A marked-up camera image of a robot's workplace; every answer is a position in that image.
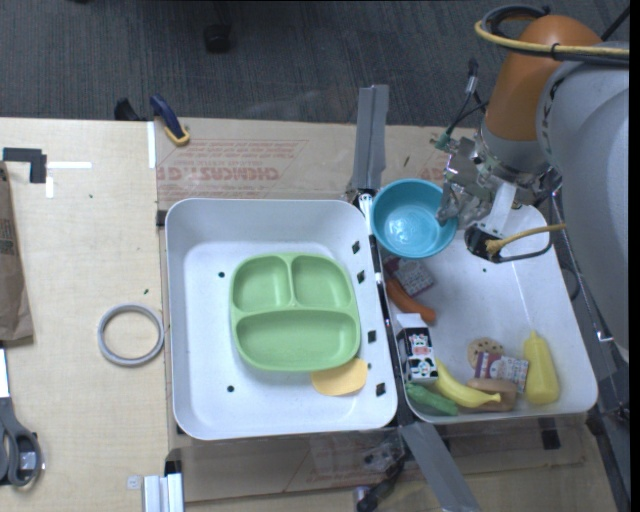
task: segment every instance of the yellow bottle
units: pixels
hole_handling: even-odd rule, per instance
[[[536,405],[555,402],[560,396],[558,376],[549,346],[536,331],[531,331],[531,335],[524,342],[524,358],[529,361],[524,387],[525,398]]]

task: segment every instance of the blue bowl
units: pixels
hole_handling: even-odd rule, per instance
[[[371,205],[371,228],[392,254],[428,258],[442,251],[456,234],[458,219],[444,226],[436,220],[442,188],[420,179],[404,179],[383,187]]]

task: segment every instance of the yellow cable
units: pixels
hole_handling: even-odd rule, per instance
[[[609,48],[605,46],[563,46],[563,45],[546,45],[538,43],[527,43],[525,41],[516,41],[507,37],[501,37],[491,34],[482,28],[482,20],[477,21],[474,25],[476,34],[481,38],[513,50],[523,50],[538,53],[568,53],[574,55],[587,55],[593,57],[626,57],[629,58],[629,50],[624,48]]]
[[[507,238],[503,238],[502,240],[487,240],[485,245],[487,246],[487,252],[492,256],[498,254],[500,249],[502,249],[505,245],[519,240],[520,238],[524,238],[529,235],[536,235],[538,233],[546,233],[547,231],[560,231],[566,227],[566,224],[552,224],[551,226],[542,226],[539,228],[527,229],[526,231],[521,231],[520,233],[516,233],[515,235],[508,236]]]

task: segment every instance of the cucumber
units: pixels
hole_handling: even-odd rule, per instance
[[[406,382],[404,387],[407,391],[407,395],[409,396],[409,398],[411,398],[411,400],[414,400],[422,405],[433,407],[437,411],[442,412],[448,416],[458,415],[458,405],[453,400],[449,400],[448,398],[445,398],[438,393],[429,391],[424,386],[419,386],[411,382]]]

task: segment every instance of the white tray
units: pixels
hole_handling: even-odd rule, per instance
[[[169,210],[165,231],[173,410],[188,435],[223,440],[367,430],[393,419],[397,390],[358,209],[338,200],[186,199]],[[236,351],[231,275],[245,258],[278,251],[332,257],[351,276],[361,322],[358,357],[370,365],[359,392],[321,395],[308,373],[258,370]],[[369,341],[370,331],[376,341]]]
[[[510,214],[505,233],[544,225],[545,219],[537,209],[522,207]],[[548,239],[548,233],[522,238],[505,246],[501,254],[538,251]],[[488,336],[504,345],[506,355],[522,358],[523,342],[535,329],[549,344],[560,399],[540,406],[519,395],[510,412],[436,416],[414,409],[417,416],[447,424],[577,414],[593,406],[598,385],[553,247],[542,256],[490,263],[467,250],[460,230],[444,251],[422,261],[435,284],[417,298],[437,312],[436,323],[429,327],[433,349],[453,376],[461,382],[473,377],[467,362],[467,345],[473,339]],[[398,310],[393,305],[391,310],[395,323]]]

